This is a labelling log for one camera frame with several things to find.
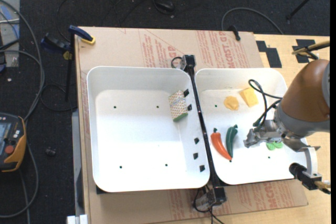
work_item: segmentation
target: electronic device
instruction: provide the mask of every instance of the electronic device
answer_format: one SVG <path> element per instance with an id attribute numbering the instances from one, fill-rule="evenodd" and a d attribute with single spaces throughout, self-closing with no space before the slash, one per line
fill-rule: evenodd
<path id="1" fill-rule="evenodd" d="M 26 149 L 26 127 L 24 120 L 15 115 L 0 112 L 0 171 L 17 170 Z"/>

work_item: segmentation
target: yellow cheese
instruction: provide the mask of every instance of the yellow cheese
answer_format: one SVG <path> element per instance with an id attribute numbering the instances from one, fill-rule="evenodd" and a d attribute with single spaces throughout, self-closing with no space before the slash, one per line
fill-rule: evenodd
<path id="1" fill-rule="evenodd" d="M 245 103 L 249 107 L 254 106 L 254 105 L 259 103 L 258 98 L 257 98 L 256 94 L 254 93 L 253 88 L 247 88 L 247 89 L 239 92 L 239 94 L 244 99 Z"/>
<path id="2" fill-rule="evenodd" d="M 225 100 L 224 100 L 224 105 L 231 110 L 238 110 L 239 108 L 239 103 L 237 98 L 235 98 L 234 96 L 228 96 Z"/>

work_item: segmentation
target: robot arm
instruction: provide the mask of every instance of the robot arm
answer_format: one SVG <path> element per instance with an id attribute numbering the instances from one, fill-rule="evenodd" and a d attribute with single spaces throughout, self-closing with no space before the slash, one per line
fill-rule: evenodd
<path id="1" fill-rule="evenodd" d="M 262 142 L 283 141 L 296 152 L 305 152 L 307 168 L 292 164 L 290 172 L 308 189 L 328 193 L 317 172 L 316 150 L 301 141 L 315 132 L 330 132 L 330 62 L 315 60 L 294 78 L 275 110 L 273 120 L 250 129 L 244 144 L 247 148 Z"/>

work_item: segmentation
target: white bin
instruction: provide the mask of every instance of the white bin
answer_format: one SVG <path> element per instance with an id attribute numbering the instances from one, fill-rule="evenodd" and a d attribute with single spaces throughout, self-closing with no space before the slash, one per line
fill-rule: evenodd
<path id="1" fill-rule="evenodd" d="M 248 80 L 259 82 L 265 93 L 282 97 L 287 90 L 282 75 L 271 68 L 232 68 L 232 69 L 202 69 L 196 73 L 195 83 L 201 103 L 201 109 L 209 137 L 211 154 L 216 174 L 227 184 L 264 182 L 293 178 L 289 166 L 296 162 L 307 166 L 304 152 L 297 153 L 287 146 L 270 151 L 266 143 L 259 147 L 246 148 L 244 140 L 253 123 L 265 110 L 261 93 L 256 92 L 259 104 L 249 108 L 239 94 L 239 91 L 249 88 Z M 230 110 L 224 106 L 228 96 L 238 99 L 239 109 Z M 268 105 L 276 99 L 267 97 Z M 274 109 L 267 114 L 272 119 Z M 233 159 L 230 162 L 222 157 L 211 143 L 210 135 L 213 128 L 221 133 L 225 144 L 226 132 L 229 127 L 238 125 L 238 133 L 233 143 Z"/>
<path id="2" fill-rule="evenodd" d="M 120 192 L 207 184 L 210 171 L 187 73 L 95 67 L 87 85 L 93 178 L 99 188 Z M 186 89 L 192 110 L 173 122 L 168 97 Z"/>

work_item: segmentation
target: green pepper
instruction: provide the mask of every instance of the green pepper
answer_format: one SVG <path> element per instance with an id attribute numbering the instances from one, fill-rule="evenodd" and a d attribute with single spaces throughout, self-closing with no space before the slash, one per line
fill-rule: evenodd
<path id="1" fill-rule="evenodd" d="M 226 132 L 226 148 L 231 157 L 233 157 L 233 139 L 238 133 L 238 126 L 235 124 L 233 127 L 230 127 Z"/>

